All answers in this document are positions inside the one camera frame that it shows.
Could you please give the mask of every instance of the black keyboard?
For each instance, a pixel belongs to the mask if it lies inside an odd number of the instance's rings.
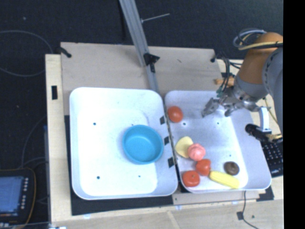
[[[263,152],[269,166],[271,177],[279,177],[284,174],[283,169],[283,142],[261,142]]]

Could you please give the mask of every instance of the tray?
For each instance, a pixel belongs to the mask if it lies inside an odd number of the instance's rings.
[[[122,149],[124,132],[147,125],[164,140],[159,160],[137,165]],[[151,90],[81,87],[70,95],[71,173],[83,199],[168,196],[178,186],[161,97]]]
[[[171,91],[165,96],[165,106],[173,105],[183,111],[183,120],[169,122],[173,146],[184,136],[189,136],[194,143],[200,143],[206,149],[204,158],[211,160],[211,170],[224,172],[224,163],[234,161],[240,167],[235,176],[240,180],[240,190],[266,189],[271,184],[271,175],[264,158],[260,142],[249,136],[244,128],[252,123],[248,110],[241,109],[224,116],[220,106],[213,114],[202,118],[201,111],[210,98],[216,98],[213,91]],[[187,170],[195,170],[195,161],[176,154],[179,175]],[[207,193],[230,189],[208,177],[201,176],[196,187],[185,187],[192,193]]]

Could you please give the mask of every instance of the blue bowl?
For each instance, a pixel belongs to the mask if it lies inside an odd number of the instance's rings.
[[[160,135],[146,125],[134,125],[123,135],[123,150],[136,164],[149,164],[157,161],[164,150]]]

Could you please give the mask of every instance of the black clip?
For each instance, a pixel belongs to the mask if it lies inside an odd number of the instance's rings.
[[[155,73],[156,70],[155,70],[155,68],[154,68],[154,64],[160,59],[160,57],[155,56],[155,55],[152,55],[152,54],[150,54],[150,53],[145,53],[145,54],[143,55],[143,57],[144,57],[144,60],[145,60],[145,64],[146,64],[147,66],[150,65],[150,67],[151,67],[151,72]]]

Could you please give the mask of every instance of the beige table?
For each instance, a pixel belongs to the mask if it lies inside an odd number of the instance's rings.
[[[68,228],[248,228],[236,213],[243,192],[173,194],[174,204],[161,208],[117,210],[72,216],[64,115],[70,92],[79,86],[148,89],[146,71],[133,46],[62,43],[72,54],[46,55],[46,87],[50,159],[51,223]],[[213,50],[150,47],[160,56],[156,77],[163,97],[171,90],[216,90],[220,67]],[[52,89],[57,89],[54,99]],[[265,191],[248,191],[245,218],[257,227],[281,228],[284,220],[283,178],[272,180],[275,200],[255,202]]]

